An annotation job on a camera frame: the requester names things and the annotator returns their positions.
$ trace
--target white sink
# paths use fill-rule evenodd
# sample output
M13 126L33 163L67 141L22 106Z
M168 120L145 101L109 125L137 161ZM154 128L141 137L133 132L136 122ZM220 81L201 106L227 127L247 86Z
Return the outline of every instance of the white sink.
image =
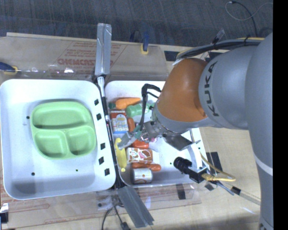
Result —
M37 105L53 101L76 101L88 108L97 137L96 148L91 153L64 160L50 160L38 153L30 114ZM3 183L11 197L33 199L101 191L113 186L116 176L107 126L100 92L93 83L5 81L0 86L0 126Z
M118 98L127 98L127 97L141 97L141 89L144 84L149 83L159 87L160 89L164 86L164 81L112 81L108 83L105 87L105 94L107 101L115 102ZM159 96L159 92L150 90L156 96ZM148 95L148 102L154 103L157 101L157 98ZM150 120L151 113L145 115L144 121L147 122ZM135 122L139 122L141 115L133 117ZM192 140L190 132L182 134L185 138ZM207 158L204 144L202 141L202 136L198 128L192 129L192 135L195 141L197 141L197 146L200 149L202 155ZM117 137L122 137L122 135L113 135L114 139ZM169 144L167 144L163 138L158 138L156 143L149 144L150 149L158 152L159 163L162 167L161 171L153 172L153 180L149 184L132 184L131 181L131 166L127 164L125 171L120 170L120 177L125 184L133 187L146 187L146 186L164 186L164 185L173 185L173 184L187 184L192 183L193 181L189 178L189 175L182 174L178 169L173 165L174 160L177 157L183 157L191 160L191 156L187 149L183 151L178 151Z

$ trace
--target packaged food box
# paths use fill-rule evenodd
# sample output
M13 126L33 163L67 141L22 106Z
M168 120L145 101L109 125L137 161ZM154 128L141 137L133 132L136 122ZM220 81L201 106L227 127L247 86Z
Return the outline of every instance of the packaged food box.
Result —
M126 112L122 110L110 111L110 119L112 125L112 131L114 134L125 133L128 131L128 123Z
M159 155L151 149L127 148L127 163L159 163Z

